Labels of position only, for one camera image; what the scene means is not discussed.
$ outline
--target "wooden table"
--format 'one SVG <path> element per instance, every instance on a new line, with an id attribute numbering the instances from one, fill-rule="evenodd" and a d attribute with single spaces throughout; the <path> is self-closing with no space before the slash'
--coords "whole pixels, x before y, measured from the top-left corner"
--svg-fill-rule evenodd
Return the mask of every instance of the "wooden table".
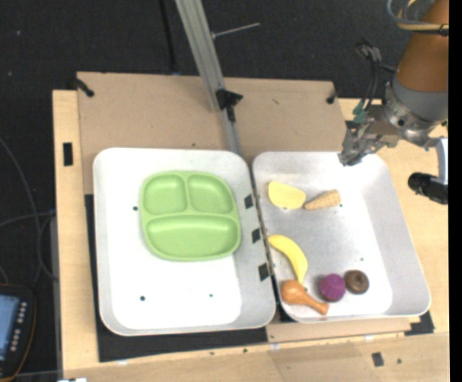
<path id="1" fill-rule="evenodd" d="M 99 150 L 116 145 L 224 148 L 225 141 L 208 126 L 201 127 L 204 134 L 186 131 L 183 117 L 196 118 L 196 126 L 208 119 L 213 120 L 209 127 L 219 123 L 219 116 L 207 110 L 198 77 L 82 72 L 79 78 L 95 96 L 81 91 L 54 91 L 52 96 L 65 377 L 295 381 L 349 374 L 353 380 L 370 381 L 414 375 L 443 380 L 449 375 L 448 208 L 408 188 L 413 172 L 437 175 L 437 157 L 435 150 L 426 152 L 406 142 L 379 155 L 390 168 L 429 284 L 434 333 L 406 337 L 404 331 L 419 318 L 317 325 L 285 324 L 275 318 L 267 326 L 265 344 L 99 362 L 83 203 L 84 194 L 91 192 L 92 159 Z M 226 85 L 245 97 L 236 111 L 248 162 L 264 150 L 340 150 L 344 118 L 351 117 L 356 103 L 340 99 L 328 104 L 330 82 L 229 78 Z M 174 119 L 180 111 L 184 116 Z M 446 130 L 438 128 L 433 135 L 446 135 Z M 67 151 L 72 160 L 65 157 Z"/>

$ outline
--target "green plate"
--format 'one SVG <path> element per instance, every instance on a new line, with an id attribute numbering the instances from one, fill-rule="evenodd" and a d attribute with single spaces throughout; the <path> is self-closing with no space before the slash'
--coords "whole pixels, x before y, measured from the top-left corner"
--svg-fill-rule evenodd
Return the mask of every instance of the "green plate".
<path id="1" fill-rule="evenodd" d="M 154 174 L 142 184 L 139 204 L 146 243 L 163 259 L 217 259 L 241 242 L 231 188 L 214 174 Z"/>

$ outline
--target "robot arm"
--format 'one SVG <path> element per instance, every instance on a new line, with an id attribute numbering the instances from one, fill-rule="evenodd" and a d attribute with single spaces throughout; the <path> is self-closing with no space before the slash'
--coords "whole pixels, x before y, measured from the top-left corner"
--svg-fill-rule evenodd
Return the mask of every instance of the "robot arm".
<path id="1" fill-rule="evenodd" d="M 392 1 L 388 1 L 389 11 Z M 416 1 L 410 0 L 404 11 Z M 353 166 L 384 146 L 395 147 L 399 139 L 420 147 L 436 147 L 444 175 L 440 171 L 439 177 L 427 176 L 427 181 L 426 174 L 422 174 L 424 179 L 412 177 L 409 185 L 417 193 L 446 204 L 448 139 L 442 142 L 441 138 L 430 138 L 429 133 L 448 119 L 449 0 L 436 0 L 421 21 L 402 19 L 400 15 L 395 21 L 413 36 L 386 86 L 382 105 L 369 101 L 364 107 L 362 101 L 355 109 L 355 119 L 347 122 L 339 158 L 345 166 Z M 369 53 L 369 59 L 380 61 L 379 51 L 370 49 Z"/>

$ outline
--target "brown round object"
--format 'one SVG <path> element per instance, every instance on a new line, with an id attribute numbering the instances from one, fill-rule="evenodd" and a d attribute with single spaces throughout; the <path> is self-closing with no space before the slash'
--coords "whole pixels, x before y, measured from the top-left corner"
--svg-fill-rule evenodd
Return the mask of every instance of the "brown round object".
<path id="1" fill-rule="evenodd" d="M 367 275 L 362 271 L 347 271 L 344 280 L 346 288 L 354 294 L 363 294 L 370 286 Z"/>

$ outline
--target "white tray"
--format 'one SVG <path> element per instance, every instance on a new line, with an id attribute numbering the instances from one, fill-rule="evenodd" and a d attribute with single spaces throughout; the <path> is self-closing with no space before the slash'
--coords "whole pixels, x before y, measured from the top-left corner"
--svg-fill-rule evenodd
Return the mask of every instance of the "white tray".
<path id="1" fill-rule="evenodd" d="M 151 174 L 203 171 L 232 189 L 242 225 L 242 242 L 227 257 L 173 262 L 155 256 L 142 234 L 139 190 Z M 252 194 L 250 171 L 236 154 L 220 150 L 112 148 L 93 165 L 95 234 L 100 315 L 120 335 L 195 333 L 264 326 L 276 302 L 258 212 L 246 206 Z"/>
<path id="2" fill-rule="evenodd" d="M 282 234 L 305 252 L 309 269 L 304 286 L 316 299 L 321 276 L 365 272 L 370 288 L 365 294 L 347 292 L 330 303 L 326 316 L 307 306 L 281 301 L 285 312 L 298 322 L 414 316 L 427 311 L 429 289 L 406 226 L 386 164 L 369 155 L 353 167 L 340 164 L 334 152 L 270 152 L 253 163 L 265 237 Z M 270 181 L 292 185 L 307 193 L 307 200 L 338 189 L 341 206 L 306 211 L 274 206 L 267 187 Z M 288 259 L 270 248 L 279 286 L 295 279 Z"/>

